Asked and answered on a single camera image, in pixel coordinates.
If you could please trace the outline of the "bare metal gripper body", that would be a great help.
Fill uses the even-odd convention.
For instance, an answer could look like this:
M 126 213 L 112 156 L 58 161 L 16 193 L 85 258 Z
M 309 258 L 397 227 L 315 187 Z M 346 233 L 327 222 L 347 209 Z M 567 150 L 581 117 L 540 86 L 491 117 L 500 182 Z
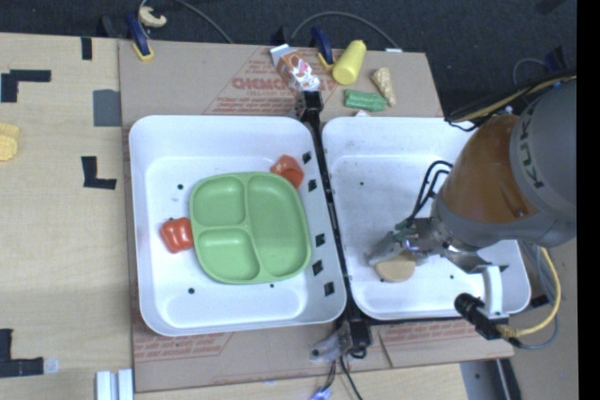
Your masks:
M 402 222 L 402 245 L 418 258 L 438 255 L 449 258 L 466 254 L 469 248 L 450 235 L 440 221 L 427 218 L 409 218 Z

